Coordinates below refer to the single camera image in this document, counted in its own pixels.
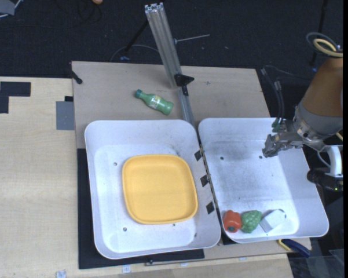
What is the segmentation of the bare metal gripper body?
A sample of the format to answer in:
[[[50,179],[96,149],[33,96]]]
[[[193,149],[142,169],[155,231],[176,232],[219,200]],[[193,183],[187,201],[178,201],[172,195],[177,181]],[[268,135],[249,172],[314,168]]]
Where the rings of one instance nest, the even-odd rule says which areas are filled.
[[[325,150],[325,138],[305,123],[284,122],[274,135],[274,142],[283,143],[284,151],[306,145],[320,152]]]

